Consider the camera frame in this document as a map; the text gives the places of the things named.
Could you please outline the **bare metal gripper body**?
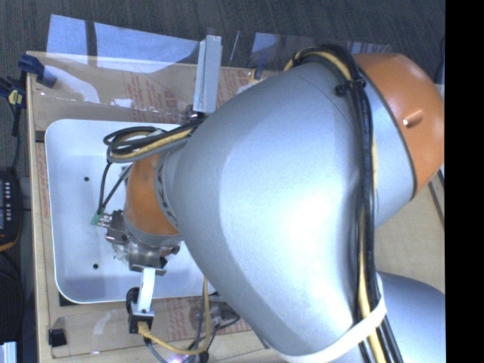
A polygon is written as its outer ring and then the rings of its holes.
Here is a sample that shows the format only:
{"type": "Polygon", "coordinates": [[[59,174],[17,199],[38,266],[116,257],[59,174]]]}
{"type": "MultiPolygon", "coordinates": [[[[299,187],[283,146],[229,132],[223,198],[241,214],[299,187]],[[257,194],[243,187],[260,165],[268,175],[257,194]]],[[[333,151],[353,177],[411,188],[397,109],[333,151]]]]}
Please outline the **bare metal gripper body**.
{"type": "Polygon", "coordinates": [[[131,271],[155,268],[165,272],[168,257],[177,254],[181,247],[181,235],[149,234],[135,228],[122,210],[104,214],[104,237],[111,243],[114,258],[126,261],[131,271]]]}

